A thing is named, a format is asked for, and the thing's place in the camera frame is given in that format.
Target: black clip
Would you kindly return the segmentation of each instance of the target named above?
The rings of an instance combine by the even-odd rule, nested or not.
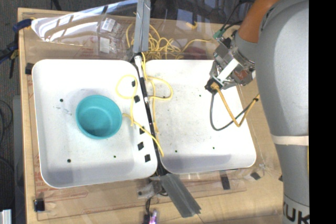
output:
[[[43,212],[43,211],[45,211],[45,206],[44,206],[43,199],[35,199],[34,200],[34,211],[35,212]]]

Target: yellow cable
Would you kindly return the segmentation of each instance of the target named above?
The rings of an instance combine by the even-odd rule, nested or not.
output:
[[[131,23],[126,29],[126,39],[127,39],[127,45],[128,45],[129,48],[131,47],[131,44],[130,44],[130,40],[128,38],[128,31],[130,30],[132,25],[133,25],[133,23]]]
[[[189,23],[189,22],[186,22],[185,24],[188,25],[191,29],[195,29],[195,28],[197,28],[197,22],[194,22],[195,25],[192,25],[192,24]]]
[[[127,39],[127,45],[130,48],[133,43],[134,39],[130,41],[129,37],[129,30],[131,26],[134,23],[131,23],[128,28],[126,29],[126,39]],[[154,31],[154,34],[152,35],[149,33],[149,39],[148,39],[148,51],[146,52],[146,56],[148,59],[162,59],[162,55],[164,55],[165,59],[168,59],[168,55],[173,56],[175,59],[183,59],[183,55],[181,55],[191,43],[195,41],[201,41],[201,42],[209,42],[211,40],[206,40],[206,39],[193,39],[189,41],[183,48],[179,48],[175,45],[173,45],[174,39],[167,39],[165,37],[161,37],[159,32],[152,26],[150,25],[151,30]]]
[[[128,117],[128,118],[132,121],[132,117],[129,116],[128,114],[123,113],[122,115]],[[136,121],[133,121],[133,122],[134,122],[135,125],[137,125],[141,130],[143,130],[147,135],[149,135],[149,136],[154,140],[154,142],[155,142],[156,145],[158,146],[158,149],[159,149],[159,151],[160,151],[162,157],[164,157],[162,148],[161,148],[159,142],[156,140],[156,138],[155,138],[150,132],[148,132],[145,128],[143,128],[143,127],[141,126],[140,123],[138,123],[138,122],[136,122]]]
[[[157,127],[157,124],[156,124],[156,117],[155,117],[155,99],[159,99],[159,100],[170,100],[172,97],[173,97],[173,88],[169,85],[168,82],[166,82],[165,80],[163,79],[159,79],[159,78],[156,78],[156,77],[152,77],[152,76],[147,76],[146,74],[146,56],[145,54],[142,52],[142,57],[143,57],[143,60],[142,60],[142,69],[143,69],[143,76],[144,76],[144,79],[146,81],[149,81],[152,85],[152,88],[153,88],[153,95],[152,96],[149,96],[149,99],[153,99],[152,100],[152,112],[153,112],[153,125],[154,125],[154,130],[156,133],[159,133],[159,130],[158,130],[158,127]],[[162,83],[164,83],[165,85],[168,86],[169,90],[170,90],[170,95],[168,97],[157,97],[155,95],[155,84],[153,82],[153,80],[158,80],[158,81],[161,81]]]
[[[186,50],[186,48],[187,48],[191,43],[193,43],[193,42],[195,42],[195,41],[209,42],[209,41],[211,41],[211,40],[206,40],[206,39],[193,39],[193,40],[189,41],[189,42],[187,43],[187,45],[185,45],[185,46],[183,47],[182,52],[184,52],[184,51]]]
[[[215,89],[215,90],[218,92],[220,98],[222,99],[222,101],[223,101],[223,103],[224,103],[224,106],[225,106],[227,112],[229,113],[231,119],[233,120],[233,122],[235,123],[235,125],[236,125],[237,127],[240,127],[240,126],[242,125],[242,123],[244,122],[244,119],[246,118],[247,114],[250,112],[251,108],[252,108],[252,107],[254,106],[254,104],[257,102],[257,99],[259,99],[259,97],[260,97],[260,95],[257,94],[257,96],[253,99],[252,103],[249,105],[248,109],[247,109],[246,112],[244,113],[244,116],[243,116],[243,118],[241,119],[241,122],[238,123],[237,120],[236,120],[236,118],[233,116],[233,114],[232,114],[232,112],[231,112],[231,109],[229,108],[229,106],[228,106],[228,104],[227,104],[227,102],[226,102],[226,100],[225,100],[225,98],[224,98],[224,95],[222,94],[221,89],[219,88],[219,86],[218,86],[215,82],[213,82],[213,83],[211,84],[211,88],[212,88],[212,89]]]
[[[29,19],[31,19],[31,20],[36,20],[36,18],[35,17],[31,17],[31,18],[29,18]],[[27,26],[27,27],[25,27],[27,30],[30,30],[32,27],[31,27],[31,25],[29,25],[29,26]]]
[[[134,91],[133,91],[133,95],[132,95],[132,96],[124,96],[124,95],[121,95],[121,94],[119,93],[119,91],[118,91],[119,84],[120,84],[120,82],[121,82],[125,77],[131,77],[131,78],[133,78],[133,79],[135,80],[135,86],[134,86]],[[116,89],[115,89],[115,90],[116,90],[115,92],[117,93],[117,95],[118,95],[119,97],[121,97],[121,98],[123,98],[123,99],[131,99],[130,114],[131,114],[131,126],[133,126],[133,122],[134,122],[134,118],[133,118],[133,104],[134,104],[134,96],[135,96],[135,94],[136,94],[136,92],[137,92],[137,90],[138,90],[138,81],[137,81],[137,79],[136,79],[135,76],[130,75],[130,74],[127,74],[127,75],[121,77],[121,79],[118,81],[118,83],[117,83],[117,85],[116,85],[115,88],[116,88]]]

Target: white tray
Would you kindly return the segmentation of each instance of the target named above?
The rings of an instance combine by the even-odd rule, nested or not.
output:
[[[151,60],[148,76],[166,80],[173,88],[173,99],[156,100],[158,138],[163,166],[171,173],[185,174],[251,166],[256,152],[245,122],[216,132],[209,121],[211,94],[204,89],[211,60]],[[119,60],[42,60],[33,67],[41,175],[56,188],[92,185],[150,177],[156,171],[153,141],[130,120],[123,117],[119,132],[107,139],[94,140],[81,133],[76,124],[77,104],[86,96],[101,94],[112,99],[122,113],[130,113],[130,100],[117,96],[118,81],[127,74],[138,77],[136,68]],[[132,95],[132,78],[119,86],[122,95]],[[156,95],[168,96],[169,89],[155,81]],[[151,86],[146,83],[148,93]],[[224,96],[237,115],[243,108],[237,89]],[[137,95],[141,96],[138,84]],[[214,123],[230,122],[221,99],[216,95]],[[134,118],[149,130],[142,98],[134,104]]]
[[[245,168],[256,160],[246,121],[241,127],[233,123],[219,132],[210,125],[211,93],[204,86],[212,64],[212,60],[152,60],[146,64],[148,76],[166,80],[174,91],[172,100],[155,101],[158,137],[164,152],[162,164],[171,173]],[[159,82],[156,85],[156,95],[169,96],[167,86]],[[243,107],[237,88],[223,94],[233,114],[238,115]],[[217,128],[231,121],[218,94],[213,119]]]
[[[42,60],[33,67],[40,169],[44,181],[55,188],[92,185],[146,178],[157,168],[152,139],[123,117],[114,136],[95,140],[76,124],[77,104],[100,94],[112,99],[122,113],[130,114],[130,100],[117,96],[115,88],[125,75],[138,77],[135,67],[118,60]],[[131,96],[132,78],[126,77],[119,92]],[[138,81],[138,91],[142,96]],[[134,103],[134,118],[149,130],[143,99]]]

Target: yellow wire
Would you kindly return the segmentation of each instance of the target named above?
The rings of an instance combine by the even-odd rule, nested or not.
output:
[[[127,45],[130,48],[134,44],[134,39],[130,41],[129,37],[129,30],[131,26],[134,23],[131,23],[127,29],[126,29],[126,39],[127,39]],[[167,39],[165,37],[161,37],[159,32],[152,26],[150,25],[151,30],[154,31],[154,35],[156,38],[154,38],[154,35],[149,33],[149,39],[148,39],[148,44],[149,44],[149,49],[148,52],[146,52],[146,56],[148,59],[162,59],[162,54],[165,56],[165,59],[168,59],[168,55],[173,56],[175,59],[183,59],[183,55],[181,55],[191,43],[195,41],[201,41],[201,42],[209,42],[211,40],[206,40],[206,39],[193,39],[189,41],[183,48],[179,48],[178,46],[173,45],[174,39]]]
[[[122,115],[128,117],[128,118],[132,121],[132,117],[129,116],[128,114],[123,113]],[[156,138],[155,138],[150,132],[148,132],[144,127],[142,127],[140,123],[138,123],[138,122],[136,122],[136,121],[133,121],[133,122],[135,123],[135,125],[137,125],[141,130],[143,130],[147,135],[149,135],[149,136],[154,140],[154,142],[155,142],[156,145],[158,146],[158,149],[159,149],[159,151],[160,151],[162,157],[164,157],[162,148],[161,148],[159,142],[156,140]]]
[[[226,100],[225,100],[225,98],[224,98],[224,95],[222,94],[221,89],[219,88],[219,86],[214,82],[214,83],[211,85],[211,88],[212,88],[212,89],[215,89],[215,90],[218,92],[220,98],[222,99],[222,101],[223,101],[223,103],[224,103],[224,106],[225,106],[227,112],[229,113],[231,119],[233,120],[233,122],[235,123],[235,125],[236,125],[237,127],[240,127],[240,126],[242,125],[242,123],[244,122],[244,119],[246,118],[247,114],[250,112],[250,110],[252,109],[252,107],[254,106],[254,104],[257,102],[257,99],[259,99],[259,97],[260,97],[260,95],[257,94],[257,96],[253,99],[252,103],[249,105],[248,109],[245,111],[244,116],[243,116],[243,118],[241,119],[241,122],[238,123],[237,120],[236,120],[236,118],[233,116],[233,114],[232,114],[232,112],[231,112],[231,109],[229,108],[229,106],[228,106],[228,104],[227,104],[227,102],[226,102]]]
[[[29,26],[26,27],[27,30],[30,30],[31,28],[32,28],[31,25],[29,25]]]
[[[125,77],[131,77],[131,78],[133,78],[133,79],[135,80],[135,86],[134,86],[134,91],[133,91],[133,95],[132,95],[132,96],[124,96],[124,95],[121,95],[121,94],[119,93],[119,91],[118,91],[119,84],[120,84],[120,82],[121,82]],[[117,83],[117,85],[116,85],[115,88],[116,88],[116,89],[115,89],[115,90],[116,90],[115,92],[117,93],[117,95],[118,95],[119,97],[121,97],[121,98],[123,98],[123,99],[131,99],[130,114],[131,114],[131,126],[133,126],[133,122],[134,122],[134,118],[133,118],[133,104],[134,104],[134,96],[135,96],[135,94],[136,94],[136,92],[137,92],[137,90],[138,90],[138,81],[137,81],[137,79],[136,79],[135,76],[130,75],[130,74],[127,74],[127,75],[121,77],[121,79],[118,81],[118,83]]]
[[[130,30],[132,25],[133,25],[133,23],[131,23],[126,29],[126,39],[127,39],[127,45],[128,45],[129,48],[131,47],[131,44],[130,44],[130,40],[128,38],[128,31]]]
[[[209,41],[211,41],[211,40],[206,40],[206,39],[193,39],[193,40],[189,41],[189,42],[187,43],[187,45],[185,45],[185,46],[183,47],[182,52],[184,52],[184,51],[186,50],[186,48],[187,48],[191,43],[193,43],[193,42],[195,42],[195,41],[209,42]]]
[[[159,100],[170,100],[172,99],[173,97],[173,88],[169,85],[168,82],[166,82],[165,80],[163,79],[159,79],[159,78],[156,78],[156,77],[152,77],[152,76],[147,76],[146,74],[146,56],[144,55],[144,53],[142,52],[142,57],[143,57],[143,60],[142,60],[142,69],[143,69],[143,76],[144,76],[144,79],[146,81],[149,81],[152,85],[152,88],[153,88],[153,95],[152,96],[149,96],[149,99],[153,99],[152,100],[152,112],[153,112],[153,125],[154,125],[154,130],[156,133],[159,133],[159,130],[158,130],[158,127],[157,127],[157,124],[156,124],[156,117],[155,117],[155,99],[159,99]],[[164,83],[165,85],[168,86],[169,90],[170,90],[170,95],[168,97],[158,97],[155,95],[155,84],[153,82],[153,80],[158,80],[158,81],[161,81],[162,83]]]

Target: wooden edge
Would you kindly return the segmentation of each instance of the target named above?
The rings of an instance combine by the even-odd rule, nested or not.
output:
[[[18,22],[23,19],[24,12],[30,12],[31,9],[19,8],[17,13]],[[29,97],[28,97],[28,80],[25,74],[26,54],[24,33],[20,30],[18,33],[19,46],[19,73],[20,73],[20,94],[22,106],[22,147],[23,147],[23,164],[24,164],[24,186],[25,186],[25,207],[26,222],[37,221],[37,216],[32,213],[33,200],[35,199],[35,182],[34,182],[34,157],[33,146],[31,143],[32,131],[30,126]]]

